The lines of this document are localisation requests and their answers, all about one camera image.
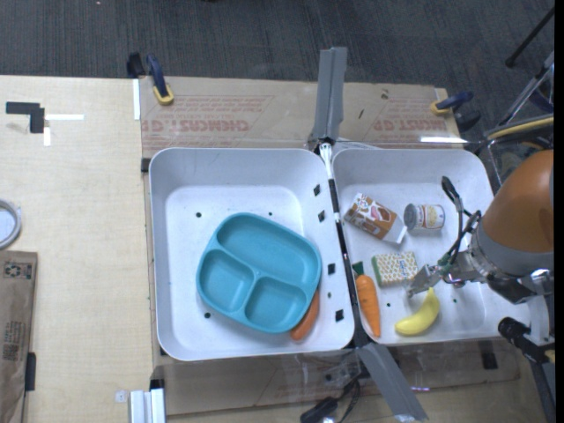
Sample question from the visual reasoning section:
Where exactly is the orange sausage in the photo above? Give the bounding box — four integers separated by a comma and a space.
289, 289, 322, 343

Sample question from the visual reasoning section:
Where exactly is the black cylinder on white bracket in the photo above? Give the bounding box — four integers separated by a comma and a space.
497, 269, 555, 365

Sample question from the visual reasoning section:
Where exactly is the clear tape roll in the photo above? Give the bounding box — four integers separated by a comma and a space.
0, 198, 23, 251

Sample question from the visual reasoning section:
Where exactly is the white plastic tray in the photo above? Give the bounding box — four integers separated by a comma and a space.
330, 146, 537, 348
148, 146, 357, 363

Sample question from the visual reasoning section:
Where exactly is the brown paper bag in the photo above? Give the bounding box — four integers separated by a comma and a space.
0, 249, 39, 423

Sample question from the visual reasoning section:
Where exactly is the yellow banana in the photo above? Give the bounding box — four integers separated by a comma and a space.
394, 286, 442, 338

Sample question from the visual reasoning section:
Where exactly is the orange carrot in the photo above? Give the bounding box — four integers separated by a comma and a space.
351, 261, 382, 339

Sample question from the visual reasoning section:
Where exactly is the brown cardboard board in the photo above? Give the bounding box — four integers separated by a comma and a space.
138, 75, 522, 416

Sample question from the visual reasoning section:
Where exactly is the brown and white carton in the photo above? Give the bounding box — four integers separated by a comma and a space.
343, 192, 408, 245

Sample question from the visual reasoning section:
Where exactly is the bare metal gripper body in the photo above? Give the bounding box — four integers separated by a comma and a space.
440, 249, 491, 286

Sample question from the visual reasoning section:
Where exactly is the small white and yellow can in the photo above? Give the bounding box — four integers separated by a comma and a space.
403, 203, 447, 232

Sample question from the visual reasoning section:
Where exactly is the blue divided plate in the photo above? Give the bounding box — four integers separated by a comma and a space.
195, 211, 323, 336

